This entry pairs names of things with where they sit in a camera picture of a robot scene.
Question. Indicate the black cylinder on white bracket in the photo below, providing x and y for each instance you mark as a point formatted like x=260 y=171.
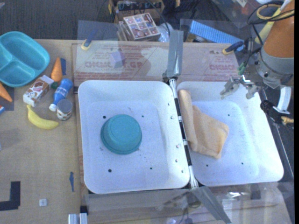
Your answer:
x=283 y=99

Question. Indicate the small can with grey lid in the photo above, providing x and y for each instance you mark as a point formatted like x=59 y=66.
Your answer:
x=64 y=109

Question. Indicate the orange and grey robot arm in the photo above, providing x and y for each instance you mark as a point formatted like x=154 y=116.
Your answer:
x=279 y=41

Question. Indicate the teal bowl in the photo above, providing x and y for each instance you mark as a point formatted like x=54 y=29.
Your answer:
x=121 y=134

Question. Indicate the yellow banana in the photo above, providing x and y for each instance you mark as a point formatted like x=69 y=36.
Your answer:
x=40 y=122

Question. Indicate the orange folded cloth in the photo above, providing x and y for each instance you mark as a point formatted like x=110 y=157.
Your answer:
x=205 y=134

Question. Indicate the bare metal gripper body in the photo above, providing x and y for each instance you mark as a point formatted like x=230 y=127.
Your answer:
x=258 y=79

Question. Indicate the brown cardboard board red print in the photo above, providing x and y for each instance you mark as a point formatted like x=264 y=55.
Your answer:
x=144 y=62

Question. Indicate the orange carrot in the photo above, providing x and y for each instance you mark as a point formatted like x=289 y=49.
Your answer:
x=56 y=71
x=4 y=93

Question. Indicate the wooden picture puzzle box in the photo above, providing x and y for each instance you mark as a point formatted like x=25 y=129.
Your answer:
x=141 y=27

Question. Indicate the blue bottle with white cap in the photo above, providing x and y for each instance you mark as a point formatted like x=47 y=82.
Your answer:
x=61 y=92

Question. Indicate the white and brown milk carton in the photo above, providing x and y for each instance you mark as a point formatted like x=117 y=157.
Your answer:
x=37 y=91

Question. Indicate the blue divided plate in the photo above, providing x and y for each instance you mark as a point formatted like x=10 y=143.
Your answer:
x=21 y=57

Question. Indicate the white plastic tray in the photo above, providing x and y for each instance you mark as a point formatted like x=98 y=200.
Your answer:
x=130 y=171
x=252 y=148

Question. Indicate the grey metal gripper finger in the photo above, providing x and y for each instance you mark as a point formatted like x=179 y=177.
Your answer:
x=251 y=92
x=230 y=87

